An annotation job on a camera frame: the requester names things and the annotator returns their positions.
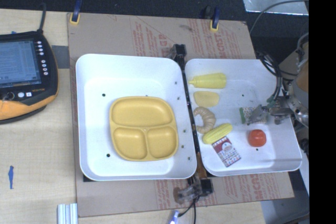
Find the yellow bottle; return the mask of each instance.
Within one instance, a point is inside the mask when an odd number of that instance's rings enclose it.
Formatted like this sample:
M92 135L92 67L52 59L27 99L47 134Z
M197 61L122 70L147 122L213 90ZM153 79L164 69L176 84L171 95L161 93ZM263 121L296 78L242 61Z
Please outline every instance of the yellow bottle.
M196 88L222 89L226 86L226 76L223 73L195 76L189 84Z

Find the yellow plate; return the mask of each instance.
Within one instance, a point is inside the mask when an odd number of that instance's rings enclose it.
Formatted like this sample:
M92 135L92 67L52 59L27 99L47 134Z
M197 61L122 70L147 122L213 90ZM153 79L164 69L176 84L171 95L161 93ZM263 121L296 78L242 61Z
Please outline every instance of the yellow plate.
M110 131L117 153L129 161L156 161L178 147L170 105L157 97L123 97L110 107Z

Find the white tray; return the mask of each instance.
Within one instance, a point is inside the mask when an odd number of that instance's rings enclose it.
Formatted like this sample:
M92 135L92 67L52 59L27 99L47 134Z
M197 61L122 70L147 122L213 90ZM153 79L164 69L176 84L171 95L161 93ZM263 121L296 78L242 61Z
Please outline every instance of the white tray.
M187 62L185 73L187 80L194 76L222 72L226 75L226 87L219 90L195 88L188 84L192 109L197 107L195 91L213 91L219 94L219 104L209 108L216 115L216 126L231 123L233 130L228 134L241 159L225 167L212 145L202 142L198 133L200 151L204 167L215 176L258 174L296 170L302 162L301 150L289 118L280 125L268 117L266 124L242 124L239 108L267 105L267 99L273 94L276 78L259 60L230 59L192 59ZM203 125L202 118L195 117L196 125ZM259 148L248 144L247 135L253 129L262 129L266 133L267 143Z
M88 54L76 63L79 154L92 180L182 179L196 171L196 155L181 69L166 58ZM168 159L127 161L115 151L109 108L127 96L165 100L176 118L179 147Z

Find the toy food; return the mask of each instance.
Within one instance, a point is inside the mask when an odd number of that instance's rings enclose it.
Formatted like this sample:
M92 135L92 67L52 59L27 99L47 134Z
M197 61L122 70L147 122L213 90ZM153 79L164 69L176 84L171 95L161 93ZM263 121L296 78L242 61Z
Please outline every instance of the toy food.
M196 126L196 129L201 134L207 133L214 127L216 123L216 117L215 114L212 113L209 109L199 106L194 110L194 116L197 115L201 115L203 120L203 126Z
M248 143L254 147L260 147L266 144L266 134L263 130L255 129L248 134Z
M229 134L233 127L230 123L224 123L203 135L202 140L205 144L213 144L219 139Z
M197 91L194 92L194 99L197 105L210 108L218 104L219 94L209 91Z
M226 76L223 73L195 76L189 84L196 88L222 89L226 86Z

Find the blue mark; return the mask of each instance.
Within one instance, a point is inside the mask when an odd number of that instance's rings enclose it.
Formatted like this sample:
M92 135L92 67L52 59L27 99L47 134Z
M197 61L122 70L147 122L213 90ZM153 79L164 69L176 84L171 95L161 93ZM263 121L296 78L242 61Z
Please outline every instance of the blue mark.
M13 177L14 177L14 171L13 171L14 167L11 165L9 168L9 172L8 172L8 176L9 176L9 182L10 182L10 188L13 189Z

